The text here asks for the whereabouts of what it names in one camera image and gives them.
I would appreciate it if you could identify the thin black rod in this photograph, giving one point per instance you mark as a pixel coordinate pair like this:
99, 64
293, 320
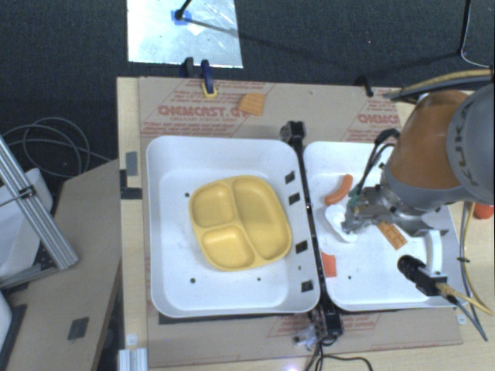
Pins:
311, 222

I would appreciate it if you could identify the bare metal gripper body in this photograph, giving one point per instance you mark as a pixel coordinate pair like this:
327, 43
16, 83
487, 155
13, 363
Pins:
377, 209

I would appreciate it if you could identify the orange rounded toy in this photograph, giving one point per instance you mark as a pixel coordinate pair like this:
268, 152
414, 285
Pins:
484, 211

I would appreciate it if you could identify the black cylinder on white bracket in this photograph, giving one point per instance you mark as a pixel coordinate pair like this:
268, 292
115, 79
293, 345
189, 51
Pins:
419, 273

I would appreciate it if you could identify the brown cardboard board red print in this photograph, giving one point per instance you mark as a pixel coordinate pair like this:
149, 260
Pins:
232, 342

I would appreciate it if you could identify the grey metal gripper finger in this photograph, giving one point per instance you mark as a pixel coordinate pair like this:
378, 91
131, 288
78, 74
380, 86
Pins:
359, 225
347, 226

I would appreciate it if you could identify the white plastic tray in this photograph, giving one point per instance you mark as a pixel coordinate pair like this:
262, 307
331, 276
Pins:
367, 280
174, 284

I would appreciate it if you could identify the white curved toy piece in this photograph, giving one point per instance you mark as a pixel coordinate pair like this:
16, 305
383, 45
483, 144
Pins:
334, 218

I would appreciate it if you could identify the yellow divided plate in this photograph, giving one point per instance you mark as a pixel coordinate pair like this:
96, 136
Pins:
239, 222

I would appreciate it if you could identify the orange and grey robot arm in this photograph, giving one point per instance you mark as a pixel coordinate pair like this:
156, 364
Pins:
429, 145

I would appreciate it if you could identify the orange sausage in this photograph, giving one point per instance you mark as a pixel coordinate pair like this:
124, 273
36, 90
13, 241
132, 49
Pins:
340, 191

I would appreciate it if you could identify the orange-red flat piece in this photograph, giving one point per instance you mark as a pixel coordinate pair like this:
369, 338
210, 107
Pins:
329, 265

